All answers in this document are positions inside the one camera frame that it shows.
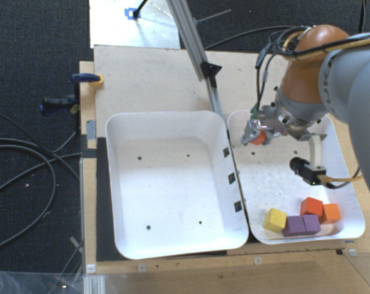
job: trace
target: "yellow cube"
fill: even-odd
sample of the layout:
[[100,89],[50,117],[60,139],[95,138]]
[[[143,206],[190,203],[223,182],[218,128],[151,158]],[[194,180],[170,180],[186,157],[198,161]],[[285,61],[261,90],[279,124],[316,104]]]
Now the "yellow cube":
[[287,220],[287,213],[275,208],[271,208],[266,214],[264,219],[263,228],[279,233],[285,227]]

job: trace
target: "empty white tray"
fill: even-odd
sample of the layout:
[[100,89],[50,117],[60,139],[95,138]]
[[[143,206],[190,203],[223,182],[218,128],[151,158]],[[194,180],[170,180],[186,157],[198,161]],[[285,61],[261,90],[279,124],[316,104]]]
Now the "empty white tray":
[[[295,175],[289,167],[289,162],[293,157],[309,160],[309,143],[306,141],[296,141],[286,136],[275,138],[266,146],[243,146],[240,136],[249,116],[249,111],[234,112],[230,115],[228,124],[249,225],[254,236],[265,244],[361,236],[365,223],[352,184],[331,190],[321,185],[310,186]],[[348,178],[332,121],[324,116],[321,123],[313,125],[309,131],[327,134],[322,142],[322,164],[327,168],[327,175]],[[265,214],[271,207],[286,212],[288,216],[297,216],[300,214],[301,202],[306,197],[313,197],[324,203],[337,203],[342,219],[335,224],[321,225],[321,232],[313,236],[286,238],[281,232],[275,233],[263,228]]]
[[129,259],[233,249],[248,238],[224,120],[120,113],[106,125],[116,247]]

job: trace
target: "wooden table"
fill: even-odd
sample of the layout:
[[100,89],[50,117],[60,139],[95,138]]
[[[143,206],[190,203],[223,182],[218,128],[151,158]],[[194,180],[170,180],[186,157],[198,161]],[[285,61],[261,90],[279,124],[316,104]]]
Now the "wooden table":
[[[119,112],[210,109],[205,85],[196,79],[184,50],[99,46],[94,57],[95,62],[80,63],[80,72],[104,70],[105,83],[101,88],[80,85],[82,134],[87,122],[96,120],[96,136],[104,137],[105,120]],[[233,111],[250,109],[255,102],[257,55],[208,52],[208,57],[224,67],[217,82],[225,118]],[[286,65],[282,58],[272,61],[269,86],[280,83]],[[122,72],[121,77],[115,76],[116,70]],[[158,94],[164,95],[159,101]],[[264,101],[272,98],[273,93],[266,91]],[[347,168],[353,173],[357,162],[348,128],[337,121],[334,124]],[[87,145],[96,148],[96,139]],[[366,230],[353,241],[252,243],[218,257],[96,262],[96,168],[95,158],[82,158],[85,271],[110,275],[107,293],[370,293],[370,193],[364,181],[355,183],[355,191]]]

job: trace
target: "purple block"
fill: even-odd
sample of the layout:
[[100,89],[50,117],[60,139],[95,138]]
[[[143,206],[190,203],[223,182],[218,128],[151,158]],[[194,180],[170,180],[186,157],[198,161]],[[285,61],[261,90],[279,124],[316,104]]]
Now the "purple block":
[[313,235],[321,231],[319,217],[316,214],[304,214],[302,216],[306,234]]
[[306,234],[302,216],[289,216],[283,230],[284,236],[297,236]]

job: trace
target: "dark floor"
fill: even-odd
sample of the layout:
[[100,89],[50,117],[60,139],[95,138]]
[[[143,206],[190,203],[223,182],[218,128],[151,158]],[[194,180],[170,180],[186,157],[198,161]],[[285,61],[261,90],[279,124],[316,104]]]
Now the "dark floor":
[[[232,9],[200,23],[205,46],[250,29],[274,25],[329,23],[354,34],[361,0],[189,0],[196,19]],[[370,0],[365,30],[370,31]],[[221,45],[217,50],[259,51],[268,33]],[[43,97],[71,94],[70,75],[80,60],[92,60],[89,49],[88,0],[0,0],[0,112],[55,149],[75,131],[76,117],[64,113],[41,117]],[[0,118],[0,137],[30,140]],[[61,154],[80,151],[79,136]],[[16,150],[0,150],[0,185],[40,160]],[[68,162],[78,170],[78,159]],[[80,240],[80,198],[77,180],[55,164],[56,197],[50,214],[32,230],[0,248],[0,270],[60,272],[74,251],[71,236]],[[0,242],[15,234],[47,204],[51,194],[47,168],[0,193]],[[78,262],[75,258],[67,271]]]

